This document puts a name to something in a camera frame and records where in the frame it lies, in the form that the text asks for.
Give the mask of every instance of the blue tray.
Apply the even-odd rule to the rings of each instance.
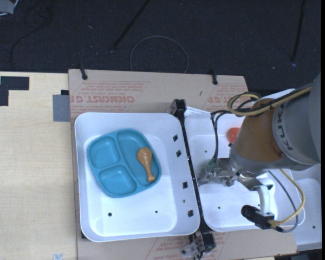
[[[152,151],[151,171],[156,177],[147,181],[147,173],[137,160],[137,151]],[[161,176],[158,158],[145,136],[134,129],[121,129],[93,140],[87,149],[90,167],[103,191],[111,197],[127,197],[155,185]]]

